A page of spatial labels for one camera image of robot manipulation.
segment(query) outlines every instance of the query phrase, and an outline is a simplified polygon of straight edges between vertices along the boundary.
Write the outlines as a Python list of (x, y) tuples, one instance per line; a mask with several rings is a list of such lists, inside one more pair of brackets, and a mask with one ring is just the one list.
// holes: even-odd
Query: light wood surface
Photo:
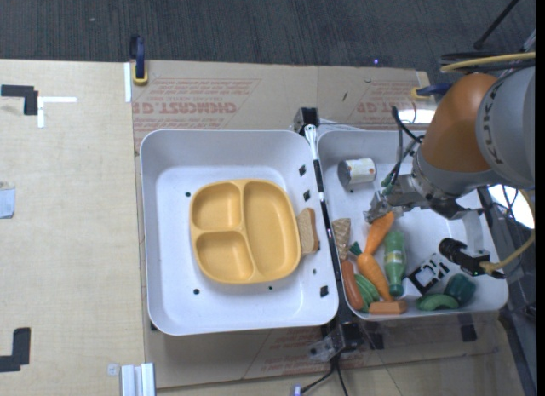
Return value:
[[(0, 60), (0, 83), (77, 97), (72, 104), (47, 104), (42, 129), (36, 117), (23, 115), (22, 100), (0, 98), (0, 181), (16, 189), (13, 219), (0, 220), (0, 355), (10, 355), (14, 329), (32, 329), (30, 364), (0, 373), (0, 394), (118, 395), (118, 377), (108, 375), (108, 365), (146, 361), (123, 64)], [(385, 358), (387, 365), (342, 376), (351, 396), (522, 395), (505, 332), (499, 322), (491, 330), (489, 353), (406, 364)], [(287, 395), (292, 384), (320, 375), (158, 394)], [(308, 394), (341, 394), (338, 376)]]

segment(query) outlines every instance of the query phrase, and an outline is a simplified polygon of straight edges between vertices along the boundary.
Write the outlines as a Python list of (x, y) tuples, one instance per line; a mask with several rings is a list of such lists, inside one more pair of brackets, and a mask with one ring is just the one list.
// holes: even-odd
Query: yellow cable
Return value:
[(536, 58), (536, 51), (533, 52), (522, 52), (518, 54), (504, 54), (504, 55), (493, 55), (491, 57), (483, 57), (480, 59), (471, 59), (465, 61), (458, 61), (457, 63), (451, 63), (449, 65), (441, 66), (442, 72), (453, 72), (456, 69), (467, 66), (476, 66), (476, 65), (486, 65), (489, 63), (498, 63), (502, 61), (512, 61), (512, 60), (530, 60)]
[(479, 264), (488, 275), (491, 275), (492, 272), (494, 272), (495, 270), (501, 269), (502, 267), (509, 264), (511, 261), (517, 258), (520, 254), (522, 254), (525, 250), (527, 250), (536, 239), (536, 209), (534, 208), (534, 204), (531, 202), (530, 195), (524, 190), (521, 190), (520, 192), (522, 193), (522, 196), (525, 197), (526, 203), (528, 203), (528, 206), (530, 207), (531, 217), (532, 217), (532, 220), (534, 221), (534, 227), (531, 230), (530, 237), (528, 237), (528, 239), (524, 242), (524, 244), (522, 244), (517, 250), (513, 252), (513, 254), (511, 254), (505, 260), (499, 261), (498, 263), (491, 263), (490, 261), (482, 261)]

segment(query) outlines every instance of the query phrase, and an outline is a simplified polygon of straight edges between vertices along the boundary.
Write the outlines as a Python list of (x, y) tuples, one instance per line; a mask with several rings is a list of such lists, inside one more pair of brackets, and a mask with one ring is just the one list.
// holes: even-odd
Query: sausage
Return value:
[(341, 274), (348, 303), (353, 309), (361, 310), (364, 307), (365, 302), (359, 291), (358, 284), (356, 284), (356, 278), (354, 277), (354, 266), (349, 260), (344, 260), (341, 263)]

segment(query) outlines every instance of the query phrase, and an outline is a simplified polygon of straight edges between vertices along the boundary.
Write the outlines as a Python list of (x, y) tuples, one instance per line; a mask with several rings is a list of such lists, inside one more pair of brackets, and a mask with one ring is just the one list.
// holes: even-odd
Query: dark gray carpet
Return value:
[[(443, 54), (473, 43), (511, 0), (0, 0), (0, 58), (146, 57), (295, 65), (410, 67), (441, 74)], [(520, 0), (484, 50), (516, 52), (536, 25)]]

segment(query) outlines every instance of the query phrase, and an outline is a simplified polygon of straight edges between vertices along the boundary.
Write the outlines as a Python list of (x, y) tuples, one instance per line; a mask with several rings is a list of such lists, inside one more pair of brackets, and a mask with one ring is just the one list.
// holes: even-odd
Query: bread slice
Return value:
[(316, 232), (316, 214), (313, 209), (306, 208), (297, 216), (299, 238), (301, 239), (301, 253), (312, 254), (320, 247)]

